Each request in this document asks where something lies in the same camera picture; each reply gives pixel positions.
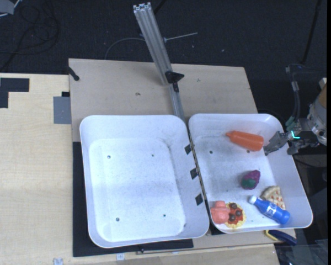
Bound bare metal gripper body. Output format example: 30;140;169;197
287;118;327;150

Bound orange carrot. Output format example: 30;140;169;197
225;130;265;152

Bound purple grapes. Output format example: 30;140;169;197
240;169;261;190

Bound pizza slice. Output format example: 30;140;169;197
260;185;286;211

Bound white plastic tray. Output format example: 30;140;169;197
79;114;211;249
188;113;314;235

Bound blue bottle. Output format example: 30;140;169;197
248;194;291;225

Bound orange toy food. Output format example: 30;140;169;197
210;200;231;225

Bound pale wood board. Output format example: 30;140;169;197
68;58;296;257

